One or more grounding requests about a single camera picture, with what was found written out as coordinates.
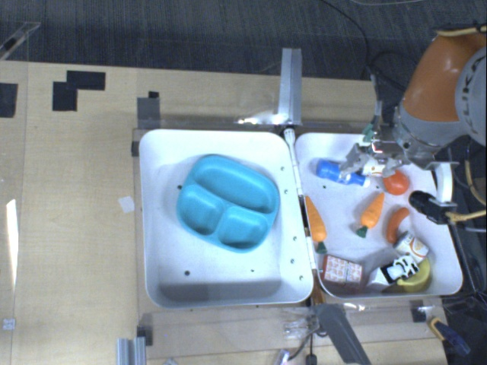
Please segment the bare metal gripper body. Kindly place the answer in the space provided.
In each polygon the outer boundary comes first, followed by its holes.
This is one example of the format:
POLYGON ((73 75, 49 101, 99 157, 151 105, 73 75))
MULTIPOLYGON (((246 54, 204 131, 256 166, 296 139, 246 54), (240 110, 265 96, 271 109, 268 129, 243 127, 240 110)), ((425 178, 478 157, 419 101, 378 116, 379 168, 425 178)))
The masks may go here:
POLYGON ((357 159, 360 166, 371 161, 387 166, 411 164, 392 129, 365 129, 362 135, 362 140, 358 144, 357 159))

